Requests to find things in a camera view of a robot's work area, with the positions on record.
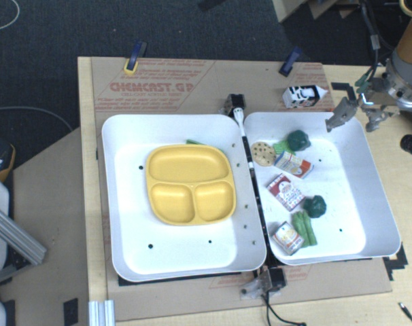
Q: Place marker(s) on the green flat toy vegetable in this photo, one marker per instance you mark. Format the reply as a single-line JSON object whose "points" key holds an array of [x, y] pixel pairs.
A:
{"points": [[194, 142]]}

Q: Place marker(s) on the dark green broccoli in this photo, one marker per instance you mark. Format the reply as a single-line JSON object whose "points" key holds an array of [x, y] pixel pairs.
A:
{"points": [[314, 206]]}

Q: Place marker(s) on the white plastic tray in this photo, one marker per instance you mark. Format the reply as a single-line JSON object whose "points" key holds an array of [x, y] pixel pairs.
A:
{"points": [[179, 250], [348, 195]]}

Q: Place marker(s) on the yellow divided plate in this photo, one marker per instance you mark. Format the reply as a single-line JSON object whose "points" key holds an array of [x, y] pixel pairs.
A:
{"points": [[189, 168]]}

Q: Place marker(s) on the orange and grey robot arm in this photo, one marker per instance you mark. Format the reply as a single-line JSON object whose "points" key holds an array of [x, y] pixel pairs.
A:
{"points": [[406, 46]]}

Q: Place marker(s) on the thin black and white rod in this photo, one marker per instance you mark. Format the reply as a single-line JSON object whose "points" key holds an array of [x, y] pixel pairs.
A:
{"points": [[250, 163]]}

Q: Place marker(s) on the tan chocolate chip biscuit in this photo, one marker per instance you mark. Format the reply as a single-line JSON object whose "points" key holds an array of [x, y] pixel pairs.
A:
{"points": [[262, 153]]}

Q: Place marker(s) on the brown cardboard board red print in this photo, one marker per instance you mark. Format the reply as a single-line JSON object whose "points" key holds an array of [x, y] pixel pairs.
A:
{"points": [[165, 90]]}

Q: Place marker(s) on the green asparagus bunch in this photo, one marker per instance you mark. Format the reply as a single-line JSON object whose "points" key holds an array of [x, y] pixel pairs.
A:
{"points": [[305, 229]]}

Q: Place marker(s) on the white orange blue carton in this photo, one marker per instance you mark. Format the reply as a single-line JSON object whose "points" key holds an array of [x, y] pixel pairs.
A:
{"points": [[292, 164]]}

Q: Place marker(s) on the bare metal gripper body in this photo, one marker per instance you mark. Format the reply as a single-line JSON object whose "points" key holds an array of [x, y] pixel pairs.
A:
{"points": [[382, 97]]}

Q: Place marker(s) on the red and white packet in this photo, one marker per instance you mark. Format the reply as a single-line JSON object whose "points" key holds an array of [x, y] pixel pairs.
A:
{"points": [[286, 192]]}

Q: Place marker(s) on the black and white milk carton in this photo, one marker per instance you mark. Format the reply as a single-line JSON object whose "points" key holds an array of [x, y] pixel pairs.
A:
{"points": [[299, 97]]}

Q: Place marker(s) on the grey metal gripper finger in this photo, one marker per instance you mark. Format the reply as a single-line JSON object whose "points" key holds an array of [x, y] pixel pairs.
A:
{"points": [[374, 121], [342, 115]]}

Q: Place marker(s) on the green broccoli with pale stem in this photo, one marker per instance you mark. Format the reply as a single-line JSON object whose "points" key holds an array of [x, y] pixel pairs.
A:
{"points": [[298, 140]]}

